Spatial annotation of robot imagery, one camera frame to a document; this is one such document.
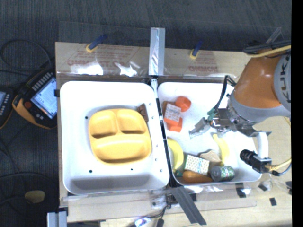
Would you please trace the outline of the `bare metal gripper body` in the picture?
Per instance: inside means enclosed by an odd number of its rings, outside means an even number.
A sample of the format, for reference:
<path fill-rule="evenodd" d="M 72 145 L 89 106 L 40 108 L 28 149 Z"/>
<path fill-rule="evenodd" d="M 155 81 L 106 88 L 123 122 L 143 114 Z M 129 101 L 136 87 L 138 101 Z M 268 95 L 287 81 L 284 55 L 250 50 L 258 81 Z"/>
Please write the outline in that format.
<path fill-rule="evenodd" d="M 255 136 L 254 124 L 254 122 L 243 119 L 234 110 L 230 110 L 229 108 L 219 108 L 210 121 L 210 126 L 221 134 L 232 131 L 240 132 L 245 136 Z"/>

